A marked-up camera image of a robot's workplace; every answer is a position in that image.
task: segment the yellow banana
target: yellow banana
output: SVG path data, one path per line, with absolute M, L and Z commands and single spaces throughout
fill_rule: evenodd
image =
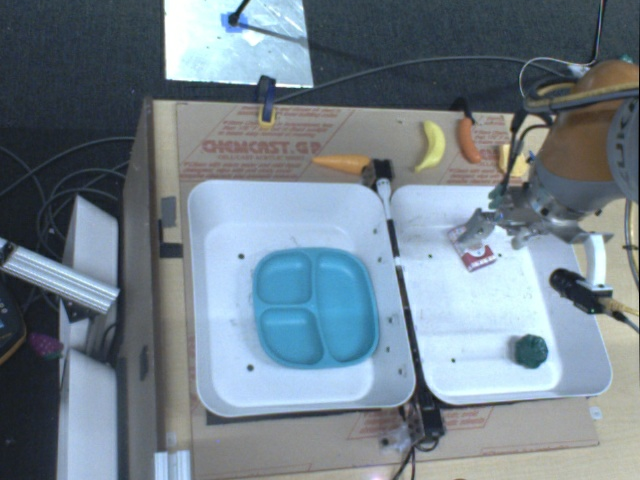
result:
M 444 156 L 444 148 L 446 141 L 444 132 L 433 121 L 425 121 L 422 123 L 424 135 L 427 138 L 427 150 L 425 151 L 422 161 L 415 166 L 414 172 L 420 172 L 428 167 L 435 167 L 440 163 Z

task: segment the blue divided plate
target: blue divided plate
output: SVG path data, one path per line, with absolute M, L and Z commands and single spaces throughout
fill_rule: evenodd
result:
M 336 368 L 367 359 L 378 346 L 378 310 L 363 263 L 328 248 L 265 256 L 253 274 L 260 343 L 293 368 Z

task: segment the black floor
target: black floor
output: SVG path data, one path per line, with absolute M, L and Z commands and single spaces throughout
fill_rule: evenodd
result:
M 450 55 L 588 61 L 598 0 L 304 0 L 316 84 L 389 63 Z M 609 0 L 602 58 L 638 61 L 640 0 Z M 90 140 L 132 135 L 144 96 L 250 101 L 252 87 L 164 79 L 163 0 L 0 0 L 0 146 L 31 167 Z M 495 61 L 422 64 L 309 93 L 300 104 L 446 109 L 520 105 L 519 66 Z M 539 72 L 531 70 L 531 75 Z M 128 143 L 66 156 L 38 173 L 48 194 L 66 174 L 126 161 Z M 0 151 L 0 194 L 23 168 Z M 87 182 L 79 178 L 69 186 Z M 101 188 L 117 194 L 117 180 Z M 95 198 L 117 214 L 118 205 Z M 0 236 L 35 248 L 42 206 L 31 181 L 0 196 Z M 62 243 L 51 242 L 53 248 Z M 19 300 L 29 290 L 11 282 Z M 41 300 L 30 331 L 55 335 Z M 55 476 L 57 366 L 23 347 L 0 366 L 0 479 Z

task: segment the green ball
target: green ball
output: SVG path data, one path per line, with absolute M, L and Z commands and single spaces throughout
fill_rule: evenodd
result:
M 547 343 L 540 336 L 527 334 L 516 341 L 516 363 L 525 368 L 537 368 L 548 356 Z

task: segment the metal base plate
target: metal base plate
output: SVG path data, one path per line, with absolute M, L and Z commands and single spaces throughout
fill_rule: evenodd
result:
M 165 0 L 169 80 L 313 87 L 302 0 L 251 0 L 241 27 L 227 15 L 242 0 Z

